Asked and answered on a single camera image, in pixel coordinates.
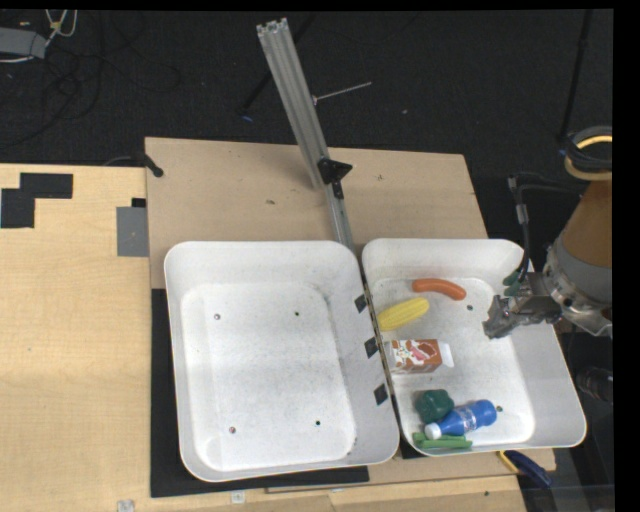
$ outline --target wooden table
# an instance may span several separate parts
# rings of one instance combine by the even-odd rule
[[[170,175],[167,145],[157,141],[154,158]],[[220,143],[210,144],[182,150],[221,150]],[[238,154],[256,150],[231,147]],[[349,157],[352,151],[361,150],[335,153]],[[424,237],[486,236],[464,159],[431,159],[444,162],[446,172],[438,171],[441,165],[425,170],[430,180],[416,193],[425,204],[430,191],[448,194],[433,198],[438,219],[445,220],[419,231]],[[70,200],[36,200],[34,228],[0,229],[2,510],[113,512],[120,500],[132,500],[136,512],[526,510],[516,477],[490,453],[395,458],[372,466],[367,485],[248,490],[244,506],[232,504],[228,492],[151,498],[150,260],[117,255],[116,208],[146,197],[146,180],[154,178],[140,168],[2,164],[0,188],[18,188],[21,172],[72,173],[74,186]],[[358,243],[375,225],[363,222],[367,200],[357,191],[357,179],[345,187]],[[151,208],[151,226],[154,218]],[[552,450],[528,454],[554,468]]]

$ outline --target small milk carton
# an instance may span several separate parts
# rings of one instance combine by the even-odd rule
[[[392,373],[431,373],[441,365],[453,367],[448,343],[438,340],[393,340],[385,343]]]

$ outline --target white tray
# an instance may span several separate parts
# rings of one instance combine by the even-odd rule
[[[193,475],[218,482],[393,456],[398,425],[382,360],[366,350],[374,331],[349,250],[185,242],[167,254],[165,276],[180,453]]]
[[[482,321],[502,280],[518,266],[522,249],[506,240],[379,239],[367,244],[362,260],[375,311],[424,296],[429,311],[383,341],[435,338],[450,345],[455,366],[434,373],[392,374],[405,439],[426,455],[453,455],[579,444],[586,421],[551,325],[518,327],[510,336],[489,340]],[[416,294],[411,282],[443,278],[467,291],[463,301],[437,293]],[[470,450],[423,451],[412,434],[424,425],[414,408],[420,391],[445,389],[456,404],[489,399],[502,412],[490,427],[467,435]]]

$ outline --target aluminum rod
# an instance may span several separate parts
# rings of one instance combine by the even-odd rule
[[[280,21],[258,25],[257,31],[273,80],[307,165],[311,184],[314,188],[324,187],[335,239],[353,251],[353,238],[344,200],[335,197],[331,184],[324,184],[318,169],[318,162],[322,158],[330,158],[329,150],[289,31],[289,24],[283,18]]]

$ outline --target black cable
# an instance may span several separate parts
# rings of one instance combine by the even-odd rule
[[[572,186],[575,186],[576,188],[584,186],[583,183],[572,178],[571,176],[569,176],[570,180],[559,180],[557,178],[548,178],[547,176],[531,171],[514,172],[509,175],[509,178],[513,178],[514,180],[517,180],[518,178],[535,178],[542,183],[546,183],[548,185],[553,185],[556,187],[567,187],[567,189]]]
[[[569,340],[565,346],[565,359],[567,361],[567,367],[569,368],[569,374],[572,378],[575,377],[575,364],[572,361],[572,352],[573,352],[573,343],[576,340],[576,334],[578,333],[578,327],[576,324],[571,324],[571,334],[569,335]]]
[[[571,164],[583,172],[601,172],[603,170],[613,170],[612,158],[598,158],[588,154],[585,148],[579,148],[578,144],[591,137],[611,136],[613,128],[611,126],[594,126],[581,130],[570,137],[567,137],[566,152]]]
[[[133,157],[128,156],[128,155],[124,155],[124,156],[117,156],[115,158],[112,158],[111,160],[107,160],[105,163],[102,164],[102,167],[109,167],[110,165],[113,165],[117,162],[131,162],[133,161]]]
[[[553,180],[549,179],[549,178],[545,178],[545,180],[547,182],[552,182]],[[564,187],[564,186],[560,186],[560,185],[540,185],[537,183],[525,183],[522,185],[517,185],[517,186],[512,186],[511,185],[511,180],[509,180],[510,183],[510,190],[511,193],[513,195],[514,201],[516,203],[516,209],[520,210],[520,209],[525,209],[526,210],[526,205],[524,203],[524,199],[523,199],[523,192],[525,190],[542,190],[542,191],[546,191],[546,192],[558,192],[558,193],[565,193],[565,194],[579,194],[580,192],[578,190],[575,189],[571,189],[568,187]],[[522,237],[523,237],[523,254],[522,254],[522,259],[520,260],[520,264],[518,265],[518,267],[516,268],[516,271],[518,272],[518,278],[517,281],[519,283],[524,282],[524,280],[527,277],[527,272],[529,271],[529,257],[531,254],[531,233],[529,231],[529,219],[528,218],[524,218],[524,219],[520,219],[520,225],[522,227]]]
[[[176,67],[149,59],[133,47],[133,43],[146,30],[144,14],[141,12],[136,12],[136,14],[137,17],[134,18],[136,26],[133,33],[129,34],[116,22],[115,15],[111,11],[108,11],[106,21],[102,11],[98,11],[97,15],[89,11],[79,12],[78,16],[82,15],[82,20],[78,20],[78,26],[82,26],[85,33],[87,24],[89,27],[93,26],[90,32],[93,37],[89,39],[88,43],[93,43],[95,48],[91,49],[91,44],[85,44],[84,48],[89,47],[89,51],[78,52],[76,50],[78,33],[71,40],[56,38],[52,41],[45,54],[45,86],[41,93],[42,111],[49,119],[43,122],[37,130],[10,142],[1,143],[0,149],[13,147],[36,138],[60,120],[78,119],[91,112],[101,96],[104,72],[107,66],[145,91],[166,93],[177,88],[182,81],[182,75]],[[117,35],[116,44],[109,44],[107,41],[105,23],[109,23],[113,27],[111,33]],[[83,39],[80,39],[80,42],[87,43]],[[125,50],[130,50],[146,63],[170,71],[173,74],[173,79],[169,85],[161,87],[145,85],[133,79],[130,74],[110,60],[110,57]],[[87,97],[89,101],[83,105],[83,100]],[[73,111],[74,106],[79,106],[75,112]]]
[[[580,30],[580,39],[578,40],[578,53],[576,55],[576,61],[573,66],[573,76],[571,77],[571,86],[569,87],[569,97],[567,98],[567,106],[564,111],[564,118],[562,119],[562,126],[560,127],[560,133],[558,134],[558,141],[562,142],[567,134],[569,127],[569,120],[571,119],[571,112],[573,111],[573,104],[576,98],[576,91],[578,90],[578,79],[580,78],[580,70],[582,68],[582,60],[584,59],[584,53],[588,44],[589,28],[591,26],[591,16],[593,15],[593,9],[585,9],[584,17],[582,19],[582,29]]]

